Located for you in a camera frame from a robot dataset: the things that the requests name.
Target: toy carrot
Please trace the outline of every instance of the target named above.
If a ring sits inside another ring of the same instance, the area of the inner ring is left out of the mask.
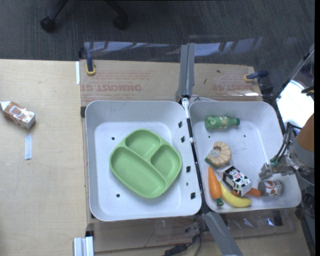
[[[208,183],[209,183],[209,192],[211,197],[216,200],[217,206],[222,206],[224,202],[221,200],[221,196],[222,196],[221,185],[218,182],[215,172],[211,166],[209,166],[209,169],[208,169]]]
[[[234,194],[235,196],[239,196],[238,193],[235,191],[235,190],[232,190],[231,191],[232,194]],[[245,193],[246,195],[251,195],[251,196],[254,196],[254,197],[260,197],[261,196],[261,191],[259,189],[256,189],[256,188],[251,188],[247,193]]]

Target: gray floor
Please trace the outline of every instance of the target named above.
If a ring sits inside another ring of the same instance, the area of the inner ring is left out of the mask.
[[[262,40],[259,51],[212,54],[211,61],[268,70],[277,89],[315,41],[315,0],[117,1],[129,16],[125,30],[113,26],[118,15],[105,1],[70,0],[48,33],[40,21],[57,2],[0,0],[0,59],[77,61],[88,41],[184,45],[254,39]]]

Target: divided plate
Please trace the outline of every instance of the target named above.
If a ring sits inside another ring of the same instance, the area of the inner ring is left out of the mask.
[[[162,195],[178,176],[182,159],[167,141],[148,129],[125,137],[109,159],[113,174],[144,198]]]

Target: wooden table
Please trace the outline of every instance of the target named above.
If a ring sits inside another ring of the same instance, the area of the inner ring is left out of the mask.
[[[30,130],[0,116],[0,255],[71,256],[73,239],[84,237],[88,224],[76,62],[1,59],[0,101],[15,101],[36,113]],[[32,159],[25,160],[29,134]],[[301,224],[294,214],[291,220],[294,232],[236,242],[244,255],[307,255]],[[167,248],[112,255],[163,255]],[[196,248],[182,255],[193,255]],[[220,255],[213,241],[199,252],[208,254]]]

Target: chair wheel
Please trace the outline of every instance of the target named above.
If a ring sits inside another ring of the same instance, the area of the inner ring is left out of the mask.
[[[120,30],[125,29],[127,24],[128,24],[128,18],[123,16],[118,16],[113,22],[113,25]]]
[[[56,28],[55,20],[50,19],[49,16],[47,16],[43,20],[41,20],[40,25],[47,32],[51,32],[51,31],[55,30],[55,28]]]

